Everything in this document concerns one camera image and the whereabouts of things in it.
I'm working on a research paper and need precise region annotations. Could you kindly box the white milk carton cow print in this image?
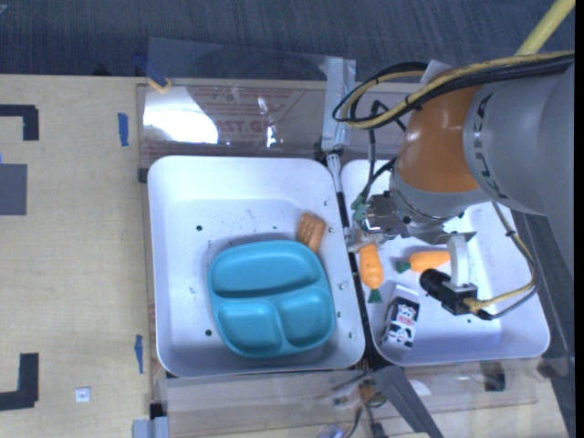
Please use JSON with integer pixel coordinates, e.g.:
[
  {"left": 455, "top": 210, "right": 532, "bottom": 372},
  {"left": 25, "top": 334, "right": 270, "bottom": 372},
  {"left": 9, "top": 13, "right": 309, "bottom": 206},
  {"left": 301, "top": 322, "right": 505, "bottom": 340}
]
[{"left": 379, "top": 284, "right": 422, "bottom": 350}]

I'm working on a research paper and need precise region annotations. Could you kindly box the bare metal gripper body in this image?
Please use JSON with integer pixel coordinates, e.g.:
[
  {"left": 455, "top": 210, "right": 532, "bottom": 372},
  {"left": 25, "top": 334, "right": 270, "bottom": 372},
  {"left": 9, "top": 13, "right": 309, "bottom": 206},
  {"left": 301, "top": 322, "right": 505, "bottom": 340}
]
[{"left": 361, "top": 191, "right": 413, "bottom": 245}]

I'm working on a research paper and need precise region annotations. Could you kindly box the white plastic tray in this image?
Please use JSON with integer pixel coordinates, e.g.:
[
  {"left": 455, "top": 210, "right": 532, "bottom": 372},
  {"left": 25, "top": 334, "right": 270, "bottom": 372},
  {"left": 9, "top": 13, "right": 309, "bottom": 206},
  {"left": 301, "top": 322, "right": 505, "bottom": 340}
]
[
  {"left": 146, "top": 155, "right": 367, "bottom": 379},
  {"left": 339, "top": 158, "right": 551, "bottom": 367}
]

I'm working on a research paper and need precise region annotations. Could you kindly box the orange carrot with green top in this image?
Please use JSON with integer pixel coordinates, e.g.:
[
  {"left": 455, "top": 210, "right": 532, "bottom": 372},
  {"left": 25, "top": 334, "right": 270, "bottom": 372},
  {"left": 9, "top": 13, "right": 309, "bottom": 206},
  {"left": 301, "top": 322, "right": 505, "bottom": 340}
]
[
  {"left": 394, "top": 249, "right": 453, "bottom": 275},
  {"left": 358, "top": 243, "right": 386, "bottom": 305}
]

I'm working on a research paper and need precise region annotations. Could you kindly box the black cylinder on white bracket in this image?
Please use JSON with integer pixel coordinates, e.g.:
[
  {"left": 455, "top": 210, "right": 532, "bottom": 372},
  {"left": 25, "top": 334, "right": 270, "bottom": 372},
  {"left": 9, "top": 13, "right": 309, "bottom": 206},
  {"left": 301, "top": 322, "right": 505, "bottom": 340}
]
[{"left": 419, "top": 233, "right": 479, "bottom": 317}]

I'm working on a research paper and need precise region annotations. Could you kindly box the blue divided plate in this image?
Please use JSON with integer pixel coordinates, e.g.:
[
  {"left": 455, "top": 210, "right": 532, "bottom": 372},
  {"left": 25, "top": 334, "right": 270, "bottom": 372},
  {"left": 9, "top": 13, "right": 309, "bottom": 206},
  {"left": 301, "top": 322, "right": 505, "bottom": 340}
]
[{"left": 206, "top": 239, "right": 338, "bottom": 360}]

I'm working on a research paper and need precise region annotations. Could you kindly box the orange biscuit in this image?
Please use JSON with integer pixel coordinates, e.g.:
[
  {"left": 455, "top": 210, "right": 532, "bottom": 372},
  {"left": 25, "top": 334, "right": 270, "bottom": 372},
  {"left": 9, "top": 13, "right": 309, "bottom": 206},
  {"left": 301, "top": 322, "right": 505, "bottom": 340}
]
[{"left": 295, "top": 212, "right": 328, "bottom": 254}]

